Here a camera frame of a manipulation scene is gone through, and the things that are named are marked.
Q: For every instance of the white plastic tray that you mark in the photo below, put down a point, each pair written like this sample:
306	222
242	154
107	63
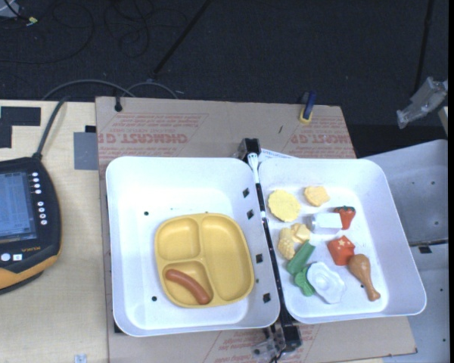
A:
136	187
378	210

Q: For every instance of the green toy celery stick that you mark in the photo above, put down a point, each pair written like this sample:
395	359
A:
300	258

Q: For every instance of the green toy lettuce leaf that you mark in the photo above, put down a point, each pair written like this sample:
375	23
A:
302	281

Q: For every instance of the orange-red carton with yellow stars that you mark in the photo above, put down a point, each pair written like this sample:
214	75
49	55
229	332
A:
340	251

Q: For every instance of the yellow toy corn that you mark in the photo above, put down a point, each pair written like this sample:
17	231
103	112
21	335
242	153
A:
286	245

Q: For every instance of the yellow round toy biscuit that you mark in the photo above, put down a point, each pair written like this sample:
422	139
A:
283	205

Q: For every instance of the yellow toy cheese cracker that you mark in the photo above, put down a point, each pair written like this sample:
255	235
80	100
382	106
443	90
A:
302	233

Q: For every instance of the orange-brown toy sausage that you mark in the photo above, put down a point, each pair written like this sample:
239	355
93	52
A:
187	281

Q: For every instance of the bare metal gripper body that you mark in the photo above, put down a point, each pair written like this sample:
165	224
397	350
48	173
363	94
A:
425	100

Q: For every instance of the yellow divided plate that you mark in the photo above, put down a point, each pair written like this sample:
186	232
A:
223	248

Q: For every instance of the brown cardboard board red print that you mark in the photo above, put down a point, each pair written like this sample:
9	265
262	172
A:
196	134

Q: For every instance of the brown toy chicken drumstick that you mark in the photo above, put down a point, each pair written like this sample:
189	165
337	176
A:
362	268

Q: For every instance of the small white can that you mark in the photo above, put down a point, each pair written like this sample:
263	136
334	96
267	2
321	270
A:
326	222

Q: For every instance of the white printed paper slip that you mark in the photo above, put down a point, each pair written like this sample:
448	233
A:
276	153

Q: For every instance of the white toy fried egg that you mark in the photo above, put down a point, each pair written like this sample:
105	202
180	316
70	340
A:
325	283

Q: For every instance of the orange-yellow toy bread piece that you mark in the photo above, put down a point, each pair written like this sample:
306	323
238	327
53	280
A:
316	196

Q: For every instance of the thin black and white rod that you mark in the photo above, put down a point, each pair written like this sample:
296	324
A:
260	199

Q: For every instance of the red toy strawberry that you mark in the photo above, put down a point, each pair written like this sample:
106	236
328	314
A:
346	216

